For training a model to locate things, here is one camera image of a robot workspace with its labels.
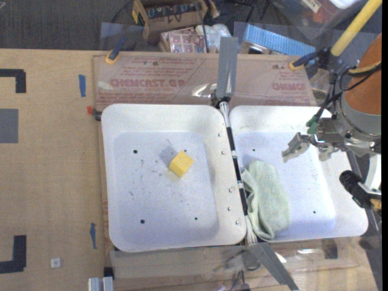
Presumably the black cylinder on white bracket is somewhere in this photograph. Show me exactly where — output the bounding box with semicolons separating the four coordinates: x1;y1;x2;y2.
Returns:
338;154;382;210

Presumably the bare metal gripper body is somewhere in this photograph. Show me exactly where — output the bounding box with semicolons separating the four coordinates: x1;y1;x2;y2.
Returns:
312;117;382;158

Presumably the brown cardboard board red print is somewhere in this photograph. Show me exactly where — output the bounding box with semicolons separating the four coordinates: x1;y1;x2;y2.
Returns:
92;52;376;291

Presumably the pale green cloth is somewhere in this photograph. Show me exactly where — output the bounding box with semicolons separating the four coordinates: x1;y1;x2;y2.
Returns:
241;159;292;241

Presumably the thin black and white rod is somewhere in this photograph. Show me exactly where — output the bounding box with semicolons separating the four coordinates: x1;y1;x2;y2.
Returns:
218;101;259;246

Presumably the yellow cube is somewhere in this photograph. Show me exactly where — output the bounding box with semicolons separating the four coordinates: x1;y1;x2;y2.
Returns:
168;150;195;179

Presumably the white plastic tray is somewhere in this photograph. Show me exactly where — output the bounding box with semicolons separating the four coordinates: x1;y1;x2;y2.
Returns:
229;105;370;243
100;102;248;253

